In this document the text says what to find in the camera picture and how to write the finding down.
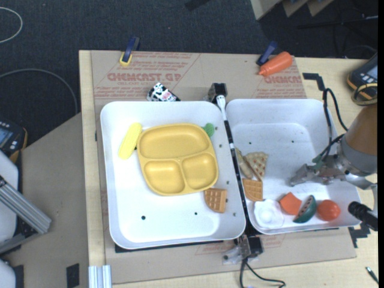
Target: gray carpet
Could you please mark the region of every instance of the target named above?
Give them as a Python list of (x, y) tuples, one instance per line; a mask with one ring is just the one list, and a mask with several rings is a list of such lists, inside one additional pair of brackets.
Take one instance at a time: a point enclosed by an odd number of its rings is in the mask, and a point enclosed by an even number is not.
[[(299, 25), (361, 18), (378, 12), (378, 0), (336, 0), (312, 17), (306, 6), (288, 18), (281, 4), (257, 21), (250, 0), (0, 0), (23, 19), (21, 32), (0, 43), (0, 115), (24, 126), (31, 144), (74, 115), (69, 89), (79, 100), (79, 50), (125, 50), (132, 35), (140, 50), (262, 53), (369, 58), (377, 50), (377, 20), (298, 29)], [(0, 10), (0, 41), (19, 28), (17, 16)]]

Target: blue and yellow clamp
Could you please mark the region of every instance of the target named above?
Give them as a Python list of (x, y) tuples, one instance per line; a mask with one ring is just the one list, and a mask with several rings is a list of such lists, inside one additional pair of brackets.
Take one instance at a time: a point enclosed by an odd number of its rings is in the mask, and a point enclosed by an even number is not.
[(128, 42), (127, 49), (122, 53), (120, 57), (120, 65), (128, 66), (132, 61), (132, 51), (135, 51), (139, 47), (140, 38), (132, 36)]

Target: tomato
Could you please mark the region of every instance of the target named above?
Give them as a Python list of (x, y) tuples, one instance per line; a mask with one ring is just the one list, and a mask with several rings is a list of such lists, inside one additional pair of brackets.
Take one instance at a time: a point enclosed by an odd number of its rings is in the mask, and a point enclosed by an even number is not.
[(317, 206), (317, 213), (324, 221), (332, 221), (340, 215), (340, 207), (333, 200), (325, 199)]

